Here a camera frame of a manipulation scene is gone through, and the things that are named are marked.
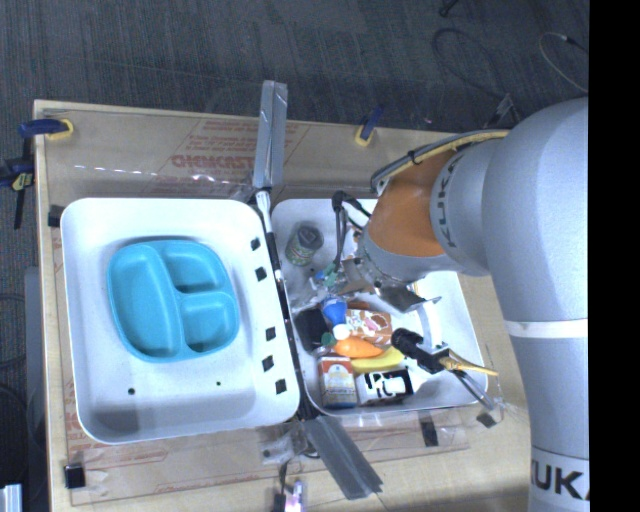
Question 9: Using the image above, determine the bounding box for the yellow banana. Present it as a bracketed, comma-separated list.
[349, 345, 406, 376]

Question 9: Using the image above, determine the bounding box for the green can with grey lid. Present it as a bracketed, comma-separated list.
[284, 224, 326, 268]

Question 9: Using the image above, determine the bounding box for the white plastic tray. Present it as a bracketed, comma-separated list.
[269, 197, 490, 418]
[59, 196, 302, 446]

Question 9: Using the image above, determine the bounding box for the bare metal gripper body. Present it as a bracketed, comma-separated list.
[334, 255, 385, 298]

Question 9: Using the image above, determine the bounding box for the black rounded block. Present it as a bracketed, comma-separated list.
[293, 307, 332, 352]

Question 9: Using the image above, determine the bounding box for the blue and white bottle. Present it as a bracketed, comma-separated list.
[319, 295, 354, 342]

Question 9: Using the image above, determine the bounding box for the blue divided plate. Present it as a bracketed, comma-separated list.
[105, 239, 242, 364]

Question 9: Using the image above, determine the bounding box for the black and white carton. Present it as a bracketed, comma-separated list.
[354, 366, 417, 407]

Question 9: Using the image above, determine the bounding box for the orange carrot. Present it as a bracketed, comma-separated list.
[321, 331, 385, 360]

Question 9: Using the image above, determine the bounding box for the brown cardboard board red print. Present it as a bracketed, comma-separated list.
[41, 110, 504, 505]

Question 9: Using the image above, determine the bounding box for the orange biscuit packet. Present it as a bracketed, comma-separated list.
[344, 308, 394, 347]

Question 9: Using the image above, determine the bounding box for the orange and white carton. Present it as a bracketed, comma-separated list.
[316, 353, 359, 410]

